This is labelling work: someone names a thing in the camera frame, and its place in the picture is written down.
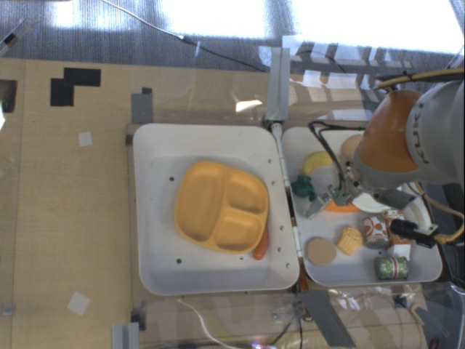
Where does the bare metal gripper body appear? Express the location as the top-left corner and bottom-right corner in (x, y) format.
(335, 160), (365, 206)

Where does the green broccoli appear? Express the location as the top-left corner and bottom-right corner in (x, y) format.
(291, 174), (318, 203)

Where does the white plastic tray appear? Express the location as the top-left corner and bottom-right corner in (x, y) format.
(281, 126), (444, 288)
(132, 123), (301, 297)

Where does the white bowl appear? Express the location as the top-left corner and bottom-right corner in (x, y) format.
(351, 191), (392, 214)

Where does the orange carrot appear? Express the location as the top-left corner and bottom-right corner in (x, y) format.
(323, 198), (361, 214)

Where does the beige bread roll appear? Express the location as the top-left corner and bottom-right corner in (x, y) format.
(340, 133), (365, 159)

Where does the yellow banana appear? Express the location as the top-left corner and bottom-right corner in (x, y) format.
(302, 151), (336, 176)

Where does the brown round biscuit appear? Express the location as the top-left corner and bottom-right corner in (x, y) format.
(305, 237), (338, 268)

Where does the white and orange can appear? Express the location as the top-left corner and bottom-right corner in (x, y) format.
(363, 215), (391, 250)

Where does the orange sausage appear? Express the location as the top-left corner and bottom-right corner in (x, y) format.
(252, 225), (271, 262)

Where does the orange and white carton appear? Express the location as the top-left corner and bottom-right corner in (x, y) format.
(382, 209), (414, 258)

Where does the white and green can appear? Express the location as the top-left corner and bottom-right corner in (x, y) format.
(374, 254), (410, 281)

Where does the orange divided plate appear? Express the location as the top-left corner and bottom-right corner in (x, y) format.
(174, 160), (271, 255)

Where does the black cylinder on white bracket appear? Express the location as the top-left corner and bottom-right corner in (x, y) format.
(389, 194), (440, 249)

